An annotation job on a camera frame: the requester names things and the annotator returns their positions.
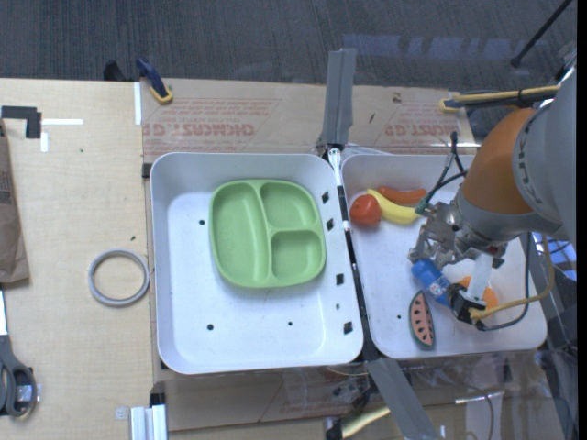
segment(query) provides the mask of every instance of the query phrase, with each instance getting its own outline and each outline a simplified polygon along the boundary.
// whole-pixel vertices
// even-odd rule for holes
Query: white ring
[[[106,259],[114,257],[129,258],[131,260],[134,260],[143,271],[143,284],[141,285],[140,289],[138,289],[137,293],[131,295],[128,298],[116,299],[107,297],[106,295],[101,293],[95,286],[94,276],[97,267]],[[140,254],[130,249],[115,247],[112,249],[108,249],[103,253],[100,253],[92,261],[90,269],[88,270],[88,283],[90,284],[90,292],[92,292],[92,295],[98,302],[107,304],[108,306],[126,306],[128,304],[134,303],[136,300],[142,297],[149,288],[149,268],[147,267],[147,262],[143,257],[140,256]]]

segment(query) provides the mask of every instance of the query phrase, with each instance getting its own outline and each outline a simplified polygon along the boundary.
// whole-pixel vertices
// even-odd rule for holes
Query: toy banana
[[[404,205],[398,205],[385,199],[379,192],[374,189],[368,189],[367,194],[372,195],[377,199],[379,206],[382,209],[382,218],[394,222],[396,224],[407,225],[411,224],[419,216],[414,210],[414,207],[406,207]]]

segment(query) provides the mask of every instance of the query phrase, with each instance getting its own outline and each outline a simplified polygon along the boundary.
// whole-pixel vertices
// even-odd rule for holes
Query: divided green plate
[[[324,268],[320,213],[294,182],[223,184],[212,194],[209,225],[216,266],[236,285],[285,287],[310,281]]]

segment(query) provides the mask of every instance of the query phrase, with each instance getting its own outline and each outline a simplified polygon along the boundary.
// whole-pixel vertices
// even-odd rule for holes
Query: black scissors handle
[[[18,386],[30,385],[31,397],[24,407],[18,399]],[[0,410],[13,417],[20,417],[31,411],[37,402],[37,382],[33,372],[23,365],[12,353],[8,335],[0,335]]]

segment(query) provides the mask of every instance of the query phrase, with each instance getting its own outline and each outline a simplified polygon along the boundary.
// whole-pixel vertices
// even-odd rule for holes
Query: brown bag
[[[27,252],[12,186],[6,127],[0,120],[0,282],[28,277]]]

